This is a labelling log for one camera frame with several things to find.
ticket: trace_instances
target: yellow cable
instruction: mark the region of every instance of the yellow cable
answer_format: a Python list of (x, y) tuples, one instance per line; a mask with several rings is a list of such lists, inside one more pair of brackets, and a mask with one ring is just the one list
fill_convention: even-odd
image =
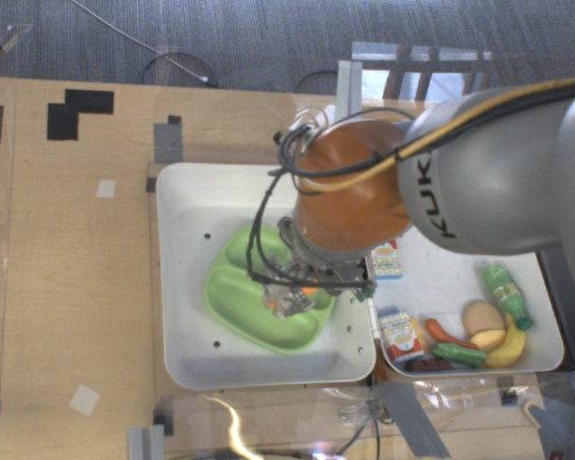
[[(476, 105), (475, 107), (469, 109), (465, 113), (461, 114), (457, 118), (454, 118), (446, 125), (443, 125), (434, 131), (421, 136), (417, 140), (415, 140), (412, 144), (407, 145), (404, 149), (400, 150), (401, 159), (405, 159), (417, 154), (422, 149), (426, 148), (427, 146), (435, 143), (436, 141), (440, 140), (444, 136), (455, 131), (457, 128), (465, 125), (466, 123), (476, 119), (478, 116), (488, 112), (499, 105), (503, 105), (514, 101), (516, 99), (521, 99), (523, 97), (528, 97), (531, 95), (539, 94), (541, 92), (547, 92), (550, 90), (555, 90), (557, 88), (564, 88), (570, 85), (575, 85), (575, 79), (561, 79), (561, 80), (551, 80), (551, 81), (544, 81), (542, 83), (536, 83), (534, 85), (528, 85), (526, 87), (521, 87), (518, 89), (510, 90), (498, 96), (492, 97), (487, 101)], [(321, 184), (319, 182), (313, 182), (306, 177), (301, 179), (302, 187), (305, 189), (309, 189), (312, 191), (316, 191), (318, 193), (335, 193), (337, 191), (342, 191), (344, 189), (349, 189), (360, 182), (370, 179), (371, 177), (377, 175), (385, 171), (386, 169), (390, 169), (396, 165), (396, 157), (393, 155), (391, 157), (386, 158), (382, 162), (379, 162), (377, 165), (367, 169), (366, 171), (359, 173), (347, 180), (329, 183), (329, 184)]]

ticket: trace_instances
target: yellow banana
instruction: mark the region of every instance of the yellow banana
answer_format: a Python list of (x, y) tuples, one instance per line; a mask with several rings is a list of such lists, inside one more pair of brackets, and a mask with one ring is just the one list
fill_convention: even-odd
[(507, 315), (507, 335), (499, 348), (488, 353), (485, 365), (490, 368), (506, 368), (518, 361), (526, 346), (526, 333), (516, 327), (511, 315)]

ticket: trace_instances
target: green bottle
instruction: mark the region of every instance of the green bottle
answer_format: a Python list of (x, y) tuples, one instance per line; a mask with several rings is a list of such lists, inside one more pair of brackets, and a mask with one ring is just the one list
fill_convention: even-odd
[(491, 265), (486, 269), (483, 279), (498, 306), (514, 317), (518, 329), (526, 331), (533, 327), (533, 320), (524, 309), (524, 299), (507, 269), (500, 265)]

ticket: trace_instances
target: metal bracket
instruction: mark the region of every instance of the metal bracket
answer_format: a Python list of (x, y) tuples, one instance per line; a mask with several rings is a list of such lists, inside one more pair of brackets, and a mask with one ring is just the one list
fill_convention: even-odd
[(153, 410), (153, 424), (164, 427), (165, 436), (173, 436), (174, 433), (174, 413), (173, 398), (162, 396), (160, 402)]
[(338, 62), (334, 122), (362, 110), (362, 62)]
[(164, 427), (131, 427), (127, 432), (128, 460), (164, 460)]
[(376, 385), (376, 389), (415, 456), (450, 458), (439, 433), (418, 402), (412, 383), (386, 382)]

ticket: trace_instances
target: wooden table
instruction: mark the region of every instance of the wooden table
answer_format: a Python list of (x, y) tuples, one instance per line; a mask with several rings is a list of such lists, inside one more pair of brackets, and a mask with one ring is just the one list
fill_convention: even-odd
[[(48, 141), (48, 104), (63, 104), (66, 89), (114, 92), (113, 113), (80, 114), (79, 141)], [(169, 398), (172, 457), (202, 444), (226, 445), (228, 411), (178, 387), (163, 366), (146, 191), (153, 125), (181, 117), (186, 161), (274, 163), (273, 134), (304, 108), (332, 103), (318, 96), (0, 79), (0, 460), (124, 459), (128, 428), (149, 426), (154, 408)], [(115, 181), (113, 197), (98, 196), (106, 180)], [(516, 383), (536, 397), (533, 376)], [(99, 394), (89, 415), (70, 406), (80, 385)], [(292, 447), (321, 439), (340, 444), (353, 432), (338, 417), (344, 399), (322, 387), (216, 396), (239, 405), (243, 435), (254, 445), (276, 448), (278, 438)], [(500, 449), (494, 458), (541, 453), (536, 430), (518, 409), (500, 407), (494, 388), (474, 404), (451, 417), (431, 413), (454, 458), (474, 458), (482, 444)], [(410, 458), (395, 426), (381, 433), (383, 458), (388, 452)], [(353, 458), (374, 454), (372, 429), (363, 438)]]

